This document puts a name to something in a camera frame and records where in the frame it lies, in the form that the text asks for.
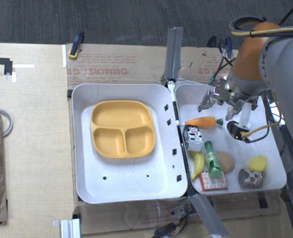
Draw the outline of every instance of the wooden table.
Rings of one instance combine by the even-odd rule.
[[[58,238],[55,220],[71,219],[74,210],[67,73],[62,45],[3,44],[0,58],[17,68],[16,82],[6,79],[0,65],[0,108],[13,118],[4,139],[8,221],[0,225],[0,238]],[[293,237],[282,199],[279,213],[223,223],[231,237]],[[154,230],[95,234],[89,237],[151,237]],[[204,237],[202,223],[190,224],[180,237]]]

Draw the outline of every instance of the yellow banana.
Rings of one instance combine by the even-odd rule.
[[[191,179],[195,180],[196,176],[204,171],[205,159],[201,151],[199,152],[189,151],[189,152],[192,154],[194,158],[194,171],[192,173]]]

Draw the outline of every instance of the metal ring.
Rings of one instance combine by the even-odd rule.
[[[8,120],[9,120],[9,126],[6,129],[6,131],[2,134],[3,137],[6,137],[10,134],[10,132],[12,131],[13,128],[13,119],[12,117],[9,115],[9,113],[7,111],[5,111],[4,109],[0,109],[0,114],[4,115]]]

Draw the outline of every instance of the toy carrot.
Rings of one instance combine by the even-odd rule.
[[[215,119],[214,117],[199,117],[185,122],[186,125],[195,125],[197,127],[212,127],[215,124],[223,125],[223,119]]]

